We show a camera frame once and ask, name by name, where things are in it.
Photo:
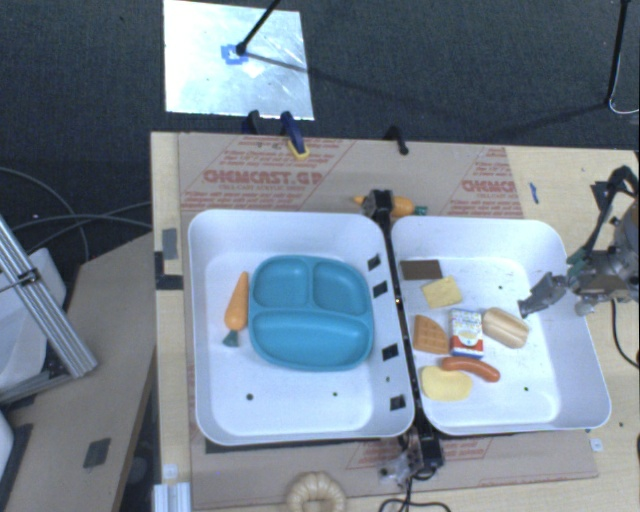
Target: cardboard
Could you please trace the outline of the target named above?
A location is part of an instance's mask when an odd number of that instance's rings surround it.
[[[182,254],[189,222],[209,208],[357,212],[354,196],[391,189],[429,214],[521,218],[507,152],[501,147],[409,145],[307,139],[297,161],[282,137],[180,134],[177,153]],[[184,257],[185,318],[191,318]],[[396,439],[309,446],[225,449],[212,446],[193,417],[191,322],[185,322],[194,510],[281,503],[300,473],[326,471],[348,496],[389,494],[396,484],[380,467],[397,457]],[[597,469],[583,431],[450,439],[446,463],[418,490],[485,487],[592,478]],[[244,485],[240,482],[251,482]]]

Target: wooden table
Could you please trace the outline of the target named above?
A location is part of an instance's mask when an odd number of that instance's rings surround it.
[[[468,146],[410,143],[409,147],[414,155],[421,152],[426,155],[435,149],[455,151]],[[606,180],[613,169],[623,164],[630,166],[636,174],[638,172],[638,162],[631,152],[508,147],[506,154],[524,217],[551,225],[561,235],[568,253],[586,241],[595,225],[598,211],[590,185],[596,180]],[[401,159],[397,152],[387,151],[381,153],[376,165],[380,169],[394,169],[402,165]],[[179,229],[180,226],[178,162],[177,135],[154,134],[152,167],[156,252],[163,250],[163,230]],[[531,183],[537,190],[537,203],[531,194]],[[414,198],[414,201],[418,203],[419,198]],[[629,201],[621,198],[615,205],[614,214],[620,216],[628,204]],[[608,245],[611,235],[610,227],[603,229],[597,248]],[[181,275],[181,258],[182,255],[177,254],[175,258],[165,260],[164,273]],[[171,485],[188,482],[191,478],[182,291],[163,290],[157,294],[156,303],[161,462],[163,483]],[[602,451],[595,453],[600,476],[589,480],[438,491],[428,495],[415,493],[415,501],[437,500],[447,503],[454,511],[474,512],[637,509],[638,371],[616,351],[608,304],[599,305],[596,312],[588,317],[588,324],[612,401],[609,422],[590,433],[591,438],[602,443]],[[623,350],[635,359],[638,350],[638,304],[620,305],[617,324]],[[375,510],[381,501],[379,496],[350,499],[349,510]],[[282,507],[273,505],[233,510],[275,511],[283,510]]]

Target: black fabric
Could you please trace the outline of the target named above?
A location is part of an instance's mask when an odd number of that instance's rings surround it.
[[[638,148],[637,116],[604,106],[615,1],[287,0],[280,8],[302,17],[316,117],[302,123],[305,135],[379,139],[395,124],[409,141]],[[639,27],[633,1],[619,109],[638,105]],[[149,200],[151,131],[240,131],[238,118],[165,112],[159,0],[3,0],[0,49],[0,165],[47,182],[79,212]],[[15,225],[64,212],[0,174],[0,213]],[[103,223],[87,230],[92,255],[140,234]],[[51,232],[20,238],[29,245]],[[71,275],[80,239],[60,244],[55,256]]]

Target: toy sink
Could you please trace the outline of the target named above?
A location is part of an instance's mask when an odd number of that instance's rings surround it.
[[[410,216],[391,235],[398,264],[438,260],[455,277],[463,302],[452,307],[460,309],[518,315],[517,301],[544,273],[567,268],[560,237],[537,221]],[[248,445],[393,437],[410,427],[408,365],[419,371],[442,356],[414,350],[407,360],[386,245],[372,220],[210,210],[192,220],[188,249],[195,409],[206,437]],[[250,327],[239,332],[238,347],[228,347],[223,316],[243,271],[252,277]],[[448,330],[451,308],[429,309],[426,281],[398,274],[409,333],[417,314]],[[527,317],[521,349],[486,340],[483,360],[501,372],[500,381],[472,375],[471,394],[459,402],[421,395],[429,421],[450,435],[606,422],[609,396],[575,302],[567,294]]]

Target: white plastic container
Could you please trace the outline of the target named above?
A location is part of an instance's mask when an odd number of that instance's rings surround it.
[[[382,232],[353,214],[210,210],[189,226],[196,418],[222,445],[392,437],[414,418],[407,362]],[[224,312],[238,276],[276,255],[331,258],[355,268],[372,294],[373,348],[347,371],[277,366],[223,345]],[[369,261],[380,264],[369,270]],[[387,292],[373,298],[373,288]]]
[[[29,256],[54,300],[62,304],[66,289],[47,249]],[[0,288],[9,283],[0,273]],[[47,338],[15,290],[0,293],[0,390],[40,373]]]
[[[564,275],[566,253],[558,234],[530,220],[405,217],[392,231],[398,262],[438,260],[443,275],[454,276],[463,302],[429,309],[420,290],[426,281],[400,287],[407,324],[415,316],[435,320],[448,331],[451,308],[484,312],[501,308],[520,317],[517,301],[546,272]],[[471,395],[459,402],[436,402],[422,395],[431,423],[450,435],[595,428],[604,424],[611,402],[584,317],[567,293],[549,309],[527,317],[529,337],[512,349],[485,337],[483,361],[501,372],[497,383],[472,375]],[[442,356],[413,351],[416,369]]]

